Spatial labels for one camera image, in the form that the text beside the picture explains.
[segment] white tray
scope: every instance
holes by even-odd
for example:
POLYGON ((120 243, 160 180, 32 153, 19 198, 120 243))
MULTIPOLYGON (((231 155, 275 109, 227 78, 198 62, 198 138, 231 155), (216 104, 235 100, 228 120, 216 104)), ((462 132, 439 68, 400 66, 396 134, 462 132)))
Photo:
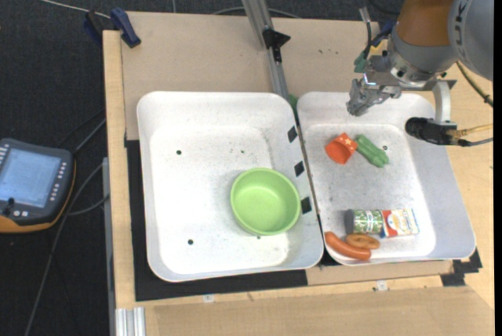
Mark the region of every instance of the white tray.
POLYGON ((323 231, 345 236, 347 209, 411 207, 420 234, 381 239, 369 261, 327 247, 329 254, 345 265, 470 256, 475 236, 446 147, 419 141, 404 130, 411 117, 433 118, 432 106, 416 94, 403 94, 354 117, 347 113, 347 100, 346 93, 307 93, 297 105, 323 231), (335 163, 324 147, 343 132, 353 139, 363 134, 379 148, 387 147, 390 163, 373 166, 358 152, 345 165, 335 163))
POLYGON ((153 92, 137 106, 147 259, 179 282, 316 265, 323 239, 293 110, 271 93, 153 92), (244 170, 285 174, 312 209, 287 233, 256 237, 234 219, 230 190, 244 170))

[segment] green can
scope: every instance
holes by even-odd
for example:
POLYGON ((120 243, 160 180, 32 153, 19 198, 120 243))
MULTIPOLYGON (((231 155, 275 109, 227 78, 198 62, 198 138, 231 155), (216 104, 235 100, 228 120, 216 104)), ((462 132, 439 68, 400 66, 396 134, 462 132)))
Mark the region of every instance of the green can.
POLYGON ((384 215, 380 210, 349 209, 345 212, 347 234, 380 234, 384 227, 384 215))

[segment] green bowl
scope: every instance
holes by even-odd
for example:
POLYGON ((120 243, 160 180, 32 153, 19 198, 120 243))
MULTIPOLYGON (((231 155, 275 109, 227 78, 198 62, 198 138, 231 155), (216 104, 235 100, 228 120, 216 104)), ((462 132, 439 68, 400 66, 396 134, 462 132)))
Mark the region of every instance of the green bowl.
POLYGON ((232 185, 230 201, 237 222, 259 236, 286 232, 300 216, 295 186, 285 175, 268 168, 241 173, 232 185))

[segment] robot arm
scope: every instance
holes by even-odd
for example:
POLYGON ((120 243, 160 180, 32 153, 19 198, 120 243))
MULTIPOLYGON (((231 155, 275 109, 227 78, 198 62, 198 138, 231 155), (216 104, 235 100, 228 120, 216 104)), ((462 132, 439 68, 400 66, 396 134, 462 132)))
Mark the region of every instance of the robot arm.
POLYGON ((493 81, 493 4, 494 0, 405 0, 395 26, 377 36, 378 41, 387 39, 383 51, 368 57, 368 45, 355 61, 362 78, 352 82, 349 113, 360 116, 374 104, 399 97, 402 90, 433 90, 435 119, 417 119, 407 130, 432 143, 451 144, 447 134, 456 125, 449 120, 449 89, 454 82, 442 77, 460 61, 493 81))

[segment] black carpet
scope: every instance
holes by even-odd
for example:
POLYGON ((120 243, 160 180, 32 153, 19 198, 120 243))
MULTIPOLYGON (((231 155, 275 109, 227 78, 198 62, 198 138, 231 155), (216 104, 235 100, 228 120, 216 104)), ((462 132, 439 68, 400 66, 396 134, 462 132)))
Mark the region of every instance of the black carpet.
MULTIPOLYGON (((172 12, 172 0, 53 0, 109 14, 172 12)), ((374 0, 374 20, 392 19, 403 0, 374 0)), ((359 20, 354 0, 267 0, 305 18, 359 20)), ((240 0, 176 0, 179 13, 214 13, 240 0)), ((74 150, 105 117, 100 47, 83 30, 85 12, 38 0, 0 0, 0 139, 16 138, 74 150), (82 128, 80 124, 92 118, 82 128)), ((112 28, 100 18, 105 28, 112 28)), ((76 188, 107 156, 105 129, 77 154, 76 188)), ((103 196, 100 173, 75 209, 103 196)), ((26 235, 0 235, 0 336, 24 334, 58 226, 26 235)), ((104 213, 69 217, 61 232, 31 335, 108 334, 104 213)))

